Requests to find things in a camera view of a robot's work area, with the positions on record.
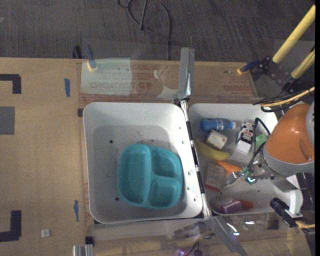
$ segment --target green object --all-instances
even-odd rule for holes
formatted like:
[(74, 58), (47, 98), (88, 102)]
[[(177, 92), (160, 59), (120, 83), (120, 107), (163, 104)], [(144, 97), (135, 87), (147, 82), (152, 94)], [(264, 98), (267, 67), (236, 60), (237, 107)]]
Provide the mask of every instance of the green object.
[(169, 209), (180, 200), (182, 186), (181, 160), (173, 152), (146, 144), (131, 144), (122, 152), (117, 190), (126, 203)]
[(255, 137), (255, 145), (256, 148), (258, 149), (263, 143), (265, 143), (268, 140), (268, 135), (265, 133), (262, 133), (258, 136)]

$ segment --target gray square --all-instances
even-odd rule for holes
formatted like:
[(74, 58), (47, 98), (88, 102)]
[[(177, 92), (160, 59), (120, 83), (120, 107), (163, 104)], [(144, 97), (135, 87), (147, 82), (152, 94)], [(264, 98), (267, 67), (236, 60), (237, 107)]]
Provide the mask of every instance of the gray square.
[(0, 106), (0, 135), (15, 135), (14, 106)]

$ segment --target wooden surface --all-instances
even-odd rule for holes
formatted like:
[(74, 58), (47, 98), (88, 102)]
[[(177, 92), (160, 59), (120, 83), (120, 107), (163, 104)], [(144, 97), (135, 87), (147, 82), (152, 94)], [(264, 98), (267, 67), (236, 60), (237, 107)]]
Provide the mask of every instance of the wooden surface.
[[(77, 62), (0, 58), (0, 74), (19, 74), (22, 81), (22, 94), (0, 81), (0, 106), (15, 107), (15, 134), (0, 135), (0, 232), (9, 231), (11, 211), (22, 213), (22, 236), (0, 242), (2, 256), (66, 256), (85, 243)], [(42, 229), (51, 236), (42, 238)]]

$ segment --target teal plate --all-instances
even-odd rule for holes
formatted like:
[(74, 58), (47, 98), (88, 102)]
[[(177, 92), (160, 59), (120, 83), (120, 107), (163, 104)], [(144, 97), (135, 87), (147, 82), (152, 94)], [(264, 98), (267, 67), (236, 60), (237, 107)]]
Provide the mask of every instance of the teal plate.
[(117, 190), (128, 204), (169, 209), (180, 200), (183, 169), (173, 152), (146, 144), (131, 144), (121, 154)]

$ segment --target banana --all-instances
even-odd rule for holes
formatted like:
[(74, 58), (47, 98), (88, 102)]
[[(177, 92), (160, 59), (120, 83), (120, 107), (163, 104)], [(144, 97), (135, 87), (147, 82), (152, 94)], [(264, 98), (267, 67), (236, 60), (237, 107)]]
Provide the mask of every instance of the banana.
[(195, 140), (195, 145), (203, 155), (215, 161), (224, 161), (230, 156), (228, 152), (213, 149), (209, 145), (201, 142), (198, 138)]

